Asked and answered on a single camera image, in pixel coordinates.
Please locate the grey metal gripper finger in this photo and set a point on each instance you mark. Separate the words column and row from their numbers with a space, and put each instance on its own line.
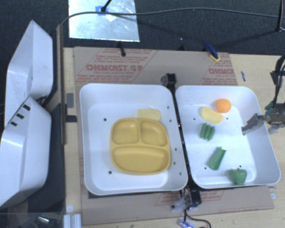
column 254, row 119
column 249, row 128

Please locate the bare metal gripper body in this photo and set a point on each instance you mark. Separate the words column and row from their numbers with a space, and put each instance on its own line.
column 281, row 116

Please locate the white plastic tray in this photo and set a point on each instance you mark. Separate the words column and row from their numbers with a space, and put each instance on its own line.
column 97, row 170
column 247, row 155

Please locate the orange ball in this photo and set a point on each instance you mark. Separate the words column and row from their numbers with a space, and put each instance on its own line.
column 223, row 105

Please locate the yellow slice with white rind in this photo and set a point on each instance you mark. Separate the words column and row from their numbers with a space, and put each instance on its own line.
column 211, row 116

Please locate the green ridged bean bundle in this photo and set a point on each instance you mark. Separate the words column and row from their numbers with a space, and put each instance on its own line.
column 207, row 131

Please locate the green celery stick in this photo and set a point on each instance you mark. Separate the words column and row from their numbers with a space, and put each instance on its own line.
column 217, row 158

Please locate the green bell pepper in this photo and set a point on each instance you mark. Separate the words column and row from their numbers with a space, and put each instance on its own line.
column 238, row 176

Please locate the pale yellow slice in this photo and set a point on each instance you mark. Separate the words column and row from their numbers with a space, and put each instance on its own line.
column 148, row 113

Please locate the yellow divided plate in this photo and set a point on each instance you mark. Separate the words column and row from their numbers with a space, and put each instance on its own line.
column 140, row 155

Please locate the brown cardboard board red print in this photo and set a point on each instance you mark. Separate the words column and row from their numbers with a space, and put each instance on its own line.
column 142, row 63

